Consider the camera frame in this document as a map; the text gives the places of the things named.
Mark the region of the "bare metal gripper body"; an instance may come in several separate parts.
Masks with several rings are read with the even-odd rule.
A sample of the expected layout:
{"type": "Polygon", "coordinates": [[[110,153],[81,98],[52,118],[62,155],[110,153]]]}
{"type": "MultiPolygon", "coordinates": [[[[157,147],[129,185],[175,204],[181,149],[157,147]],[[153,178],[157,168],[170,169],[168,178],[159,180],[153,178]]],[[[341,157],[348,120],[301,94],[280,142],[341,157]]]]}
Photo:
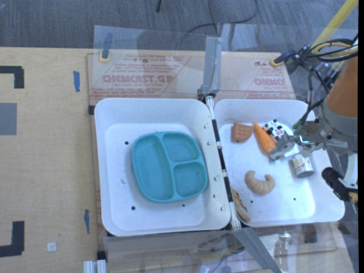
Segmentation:
{"type": "Polygon", "coordinates": [[[338,155],[358,152],[358,129],[351,122],[337,122],[333,126],[326,120],[306,121],[295,127],[295,135],[301,136],[304,142],[312,147],[322,147],[338,155]]]}

